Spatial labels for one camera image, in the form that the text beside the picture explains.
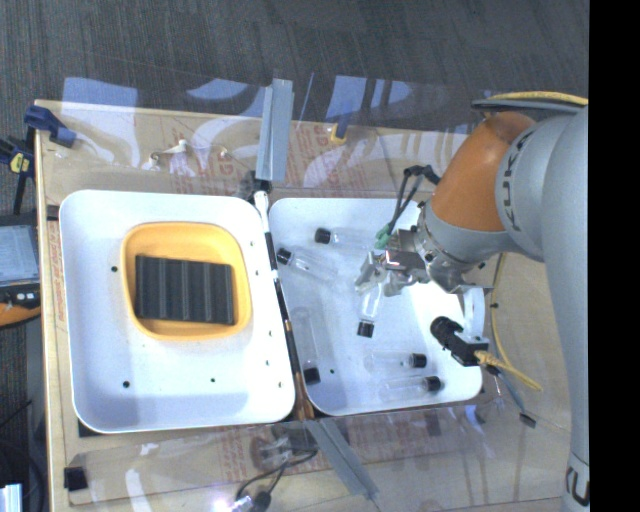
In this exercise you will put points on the thin black and white rod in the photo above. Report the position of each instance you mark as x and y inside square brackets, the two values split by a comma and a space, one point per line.
[277, 280]

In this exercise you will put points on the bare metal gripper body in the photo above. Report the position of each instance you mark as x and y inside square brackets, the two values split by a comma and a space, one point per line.
[406, 257]

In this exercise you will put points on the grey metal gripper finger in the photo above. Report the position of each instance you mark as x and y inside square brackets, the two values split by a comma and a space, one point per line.
[399, 286]
[367, 272]

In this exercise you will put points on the brown cardboard board red print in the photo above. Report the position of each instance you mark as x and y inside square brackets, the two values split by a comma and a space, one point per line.
[165, 145]

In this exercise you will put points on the black cylinder on white bracket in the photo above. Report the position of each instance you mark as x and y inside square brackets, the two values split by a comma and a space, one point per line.
[462, 345]

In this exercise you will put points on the yellow plastic tub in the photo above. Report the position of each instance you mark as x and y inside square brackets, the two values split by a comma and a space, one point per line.
[187, 237]

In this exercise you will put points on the white plastic tray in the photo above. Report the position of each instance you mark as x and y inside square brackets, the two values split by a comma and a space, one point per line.
[425, 320]
[100, 350]

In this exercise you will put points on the clear plastic bottle black cap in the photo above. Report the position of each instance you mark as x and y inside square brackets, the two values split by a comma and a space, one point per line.
[306, 345]
[345, 238]
[369, 312]
[407, 387]
[395, 361]
[310, 263]

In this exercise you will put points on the black ribbed block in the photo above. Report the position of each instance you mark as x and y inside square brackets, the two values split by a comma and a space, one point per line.
[184, 290]

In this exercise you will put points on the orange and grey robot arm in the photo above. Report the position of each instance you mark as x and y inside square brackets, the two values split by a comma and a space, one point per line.
[540, 200]

